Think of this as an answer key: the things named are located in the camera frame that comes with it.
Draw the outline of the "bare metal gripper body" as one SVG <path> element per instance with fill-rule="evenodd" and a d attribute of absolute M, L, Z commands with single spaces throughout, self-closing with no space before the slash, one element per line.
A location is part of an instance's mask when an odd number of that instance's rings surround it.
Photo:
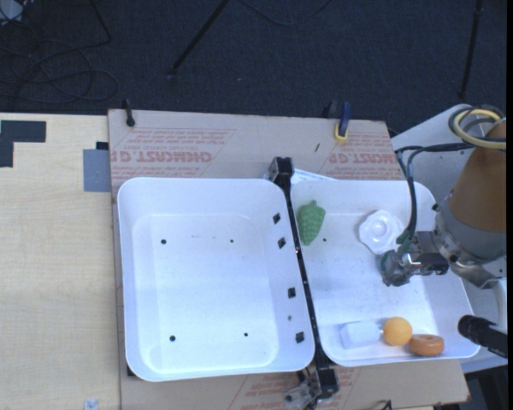
<path fill-rule="evenodd" d="M 406 253 L 406 264 L 410 276 L 445 275 L 450 270 L 449 261 L 434 243 L 432 231 L 415 233 Z"/>

